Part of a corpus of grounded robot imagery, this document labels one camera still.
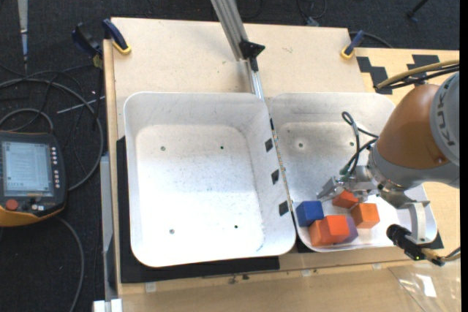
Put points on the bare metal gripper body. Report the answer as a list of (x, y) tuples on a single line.
[(362, 179)]

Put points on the thin black and white rod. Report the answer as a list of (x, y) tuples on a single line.
[(278, 148)]

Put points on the white plastic tray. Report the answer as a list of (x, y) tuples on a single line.
[(314, 142), (197, 179)]

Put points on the pale wood board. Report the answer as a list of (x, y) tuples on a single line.
[(183, 55)]

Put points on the purple cube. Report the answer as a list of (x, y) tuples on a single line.
[(353, 230)]

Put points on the black cylinder on white bracket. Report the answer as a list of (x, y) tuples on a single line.
[(402, 235)]

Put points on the large orange cube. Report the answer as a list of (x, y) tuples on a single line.
[(329, 230)]

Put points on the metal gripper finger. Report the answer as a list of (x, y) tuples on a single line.
[(328, 188), (363, 196)]

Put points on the blue cube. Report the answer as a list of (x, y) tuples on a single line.
[(309, 212)]

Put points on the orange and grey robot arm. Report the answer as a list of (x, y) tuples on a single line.
[(413, 128)]

